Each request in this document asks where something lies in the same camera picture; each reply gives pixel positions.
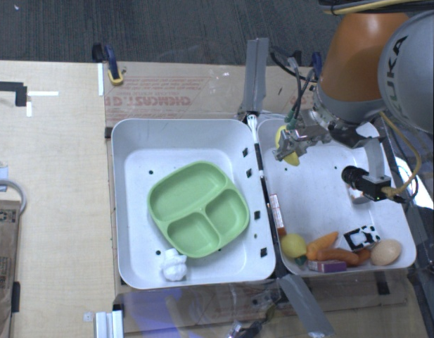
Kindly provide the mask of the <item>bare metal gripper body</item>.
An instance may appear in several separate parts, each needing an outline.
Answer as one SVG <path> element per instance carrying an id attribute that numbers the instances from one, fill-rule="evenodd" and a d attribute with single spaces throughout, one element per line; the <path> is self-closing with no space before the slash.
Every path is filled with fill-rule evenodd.
<path id="1" fill-rule="evenodd" d="M 331 141 L 330 132 L 345 126 L 345 121 L 326 108 L 292 109 L 288 114 L 288 141 L 292 145 L 313 145 Z"/>

